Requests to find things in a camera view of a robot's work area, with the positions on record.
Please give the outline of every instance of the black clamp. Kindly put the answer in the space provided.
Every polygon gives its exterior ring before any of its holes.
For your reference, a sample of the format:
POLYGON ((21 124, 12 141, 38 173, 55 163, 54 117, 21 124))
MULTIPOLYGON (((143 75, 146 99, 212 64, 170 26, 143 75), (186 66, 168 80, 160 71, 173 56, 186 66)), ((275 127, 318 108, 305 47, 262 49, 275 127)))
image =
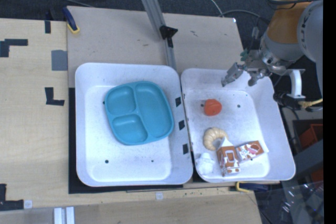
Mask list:
POLYGON ((24 208, 24 201, 6 201, 6 184, 0 184, 0 211, 19 210, 24 208))
POLYGON ((172 27, 169 27, 169 26, 165 26, 165 25, 162 25, 160 27, 161 37, 163 39, 167 39, 168 47, 170 47, 170 48, 174 48, 172 37, 176 34, 177 31, 178 31, 178 29, 175 29, 175 28, 172 28, 172 27))

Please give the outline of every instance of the wooden table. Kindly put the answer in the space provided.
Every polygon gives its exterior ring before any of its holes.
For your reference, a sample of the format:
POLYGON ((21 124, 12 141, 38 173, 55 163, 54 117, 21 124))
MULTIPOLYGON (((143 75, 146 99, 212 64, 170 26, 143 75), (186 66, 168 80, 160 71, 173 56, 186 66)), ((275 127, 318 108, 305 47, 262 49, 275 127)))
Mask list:
MULTIPOLYGON (((103 41, 106 40, 106 37, 102 36, 102 32, 100 32, 100 35, 96 37, 98 42, 93 46, 89 47, 90 40, 88 43, 82 44, 89 52, 86 51, 86 54, 77 53, 76 56, 78 43, 74 40, 80 42, 80 38, 85 34, 90 36, 90 33, 85 32, 86 22, 80 17, 83 14, 87 16, 87 13, 95 12, 98 15, 105 13, 105 18, 108 18, 110 13, 113 14, 114 24, 122 20, 130 20, 132 16, 140 21, 147 20, 144 12, 91 10, 76 7, 69 9, 75 15, 83 34, 73 36, 67 30, 65 22, 51 21, 49 25, 49 22, 41 20, 0 19, 0 29, 2 30, 0 41, 28 40, 28 46, 10 45, 8 57, 0 57, 0 107, 2 108, 0 112, 0 136, 2 138, 0 144, 0 183, 7 184, 6 200, 31 201, 34 208, 67 206, 85 208, 87 205, 114 204, 116 206, 115 203, 119 205, 122 203, 135 210, 135 208, 140 208, 136 207, 139 205, 139 203, 135 203, 136 201, 146 201, 140 203, 144 209, 148 209, 148 206, 160 206, 159 202, 155 203, 159 193, 163 198, 160 202, 172 206, 172 210, 179 210, 178 204, 186 202, 185 206, 189 206, 190 213, 192 213, 192 208, 196 205, 207 204, 210 206, 211 204, 214 206, 213 209, 209 209, 209 212, 212 212, 211 215, 213 215, 212 210, 218 210, 219 218, 231 214, 231 217, 236 216, 240 219, 248 219, 249 222, 252 220, 252 223, 260 223, 254 194, 230 191, 226 186, 232 184, 213 185, 193 183, 191 180, 182 189, 68 194, 68 89, 74 86, 73 75, 76 66, 87 61, 99 61, 101 59, 99 54, 105 55, 106 49, 109 49, 103 46, 104 49, 97 50, 97 54, 89 53, 93 52, 95 48, 99 48, 99 44, 103 44, 103 41), (68 52, 68 70, 55 70, 51 58, 55 51, 68 52), (53 88, 54 100, 64 100, 64 104, 46 104, 46 88, 53 88), (228 213, 230 210, 225 210, 225 213, 220 210, 223 205, 227 208, 231 204, 231 213, 228 213)), ((211 63, 209 68, 225 69, 229 68, 233 61, 239 61, 238 57, 242 48, 237 27, 232 24, 232 19, 173 14, 165 14, 164 16, 166 22, 170 24, 169 26, 179 29, 180 35, 176 34, 176 37, 173 38, 179 73, 186 68, 197 66, 198 62, 193 62, 195 52, 192 48, 201 49, 201 44, 205 42, 208 47, 198 54, 201 59, 206 57, 205 53, 211 47, 216 51, 211 57, 207 57, 211 63)), ((134 36, 126 36, 128 39, 140 40, 142 50, 152 48, 151 57, 143 58, 143 63, 164 65, 164 57, 161 55, 163 48, 158 45, 161 41, 151 36, 150 27, 147 29, 146 24, 141 24, 140 29, 137 28, 138 32, 133 32, 134 36)), ((121 53, 120 55, 119 57, 110 55, 102 61, 134 62, 134 59, 125 58, 123 56, 125 54, 121 53)), ((200 63, 200 68, 206 67, 204 60, 200 63)), ((109 206, 106 205, 99 210, 109 211, 108 208, 109 206)))

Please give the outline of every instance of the blue plate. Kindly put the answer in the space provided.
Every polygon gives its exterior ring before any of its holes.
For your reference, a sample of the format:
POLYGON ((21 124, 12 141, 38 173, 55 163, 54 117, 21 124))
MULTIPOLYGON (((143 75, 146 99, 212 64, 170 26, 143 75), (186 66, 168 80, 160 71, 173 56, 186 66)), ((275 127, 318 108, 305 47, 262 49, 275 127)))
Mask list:
POLYGON ((127 83, 108 91, 105 110, 116 139, 125 145, 141 145, 168 136, 174 120, 168 100, 155 83, 127 83))

